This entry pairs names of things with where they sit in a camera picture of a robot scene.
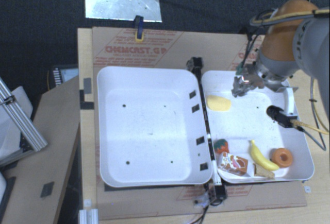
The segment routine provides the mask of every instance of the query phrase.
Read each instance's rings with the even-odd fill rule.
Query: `brown donut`
[[[284,168],[292,164],[293,157],[288,149],[279,148],[273,152],[272,162],[277,164],[280,168]]]

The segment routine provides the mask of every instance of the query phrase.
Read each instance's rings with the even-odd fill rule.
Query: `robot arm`
[[[316,10],[315,5],[305,0],[290,0],[279,8],[275,15],[279,23],[268,29],[256,62],[247,64],[241,76],[235,77],[232,89],[235,97],[256,87],[282,91],[282,82],[302,69],[318,80],[329,119],[329,11],[311,13]],[[299,15],[306,11],[311,16],[301,20],[304,17]],[[287,16],[292,13],[295,13],[294,19],[300,20],[288,20]]]

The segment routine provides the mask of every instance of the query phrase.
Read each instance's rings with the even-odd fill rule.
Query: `empty white tray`
[[[262,177],[239,177],[218,170],[221,177],[230,183],[272,182],[307,180],[314,174],[314,164],[310,155],[304,133],[293,128],[285,129],[274,123],[266,114],[270,105],[284,109],[284,94],[274,93],[268,88],[249,91],[243,97],[232,95],[235,72],[208,71],[202,76],[205,98],[217,95],[229,99],[232,106],[229,111],[219,112],[207,109],[210,131],[213,142],[218,139],[228,141],[232,154],[248,159],[253,163],[249,154],[250,140],[265,157],[270,157],[273,149],[287,148],[293,156],[293,163],[288,168],[275,171],[275,179]]]
[[[197,79],[105,67],[97,76],[100,171],[114,187],[202,184],[212,174]]]

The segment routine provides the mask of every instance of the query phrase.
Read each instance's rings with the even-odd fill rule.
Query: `yellow banana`
[[[250,155],[256,164],[269,171],[275,171],[279,169],[277,164],[273,163],[262,155],[259,148],[254,144],[254,140],[251,140],[251,145]]]

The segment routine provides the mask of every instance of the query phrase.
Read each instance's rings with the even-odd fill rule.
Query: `wooden surface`
[[[16,181],[3,224],[57,223],[77,146],[78,99],[78,78],[42,95],[34,125],[48,145],[4,172]],[[41,198],[50,182],[51,195]]]
[[[87,49],[87,46],[91,44],[91,29],[80,29],[78,31],[78,39],[86,40],[85,43],[81,43],[82,50]],[[85,58],[90,56],[86,51],[82,51],[82,56],[79,55],[79,67],[84,66],[91,71],[91,58]],[[90,77],[92,74],[85,72],[84,76],[80,79]],[[295,101],[300,114],[300,118],[303,122],[313,125],[314,120],[311,114],[310,102],[309,102],[309,81],[310,78],[302,71],[298,71],[294,78],[290,80],[293,87],[299,87],[295,92]],[[316,93],[316,99],[320,100],[318,92]],[[320,106],[318,108],[320,116],[324,121],[327,121],[325,112],[323,110],[321,102],[318,102]],[[92,133],[94,128],[94,119],[88,111],[81,111],[81,123],[89,123],[85,129],[82,128],[81,137],[88,137]],[[318,134],[311,132],[313,136],[318,138]],[[88,160],[88,165],[82,166],[82,177],[85,180],[83,183],[84,199],[92,199],[93,207],[96,201],[96,186],[95,181],[95,156],[93,157],[93,151],[95,149],[94,139],[85,139],[85,143],[82,142],[82,153],[86,155],[82,160]],[[255,211],[241,211],[241,212],[224,212],[224,213],[209,213],[203,223],[220,223],[230,220],[231,223],[326,223],[330,219],[330,187],[329,187],[329,151],[324,152],[321,150],[311,139],[307,138],[309,149],[315,164],[315,174],[309,181],[302,185],[309,186],[311,193],[306,194],[307,207],[300,208],[285,208],[285,209],[271,209],[271,210],[255,210]],[[329,147],[329,138],[325,136],[327,147]],[[119,220],[107,220],[100,221],[100,224],[133,224],[133,223],[189,223],[197,219],[199,215],[180,215],[180,216],[166,216],[166,217],[148,217],[148,218],[136,218],[136,219],[119,219]]]

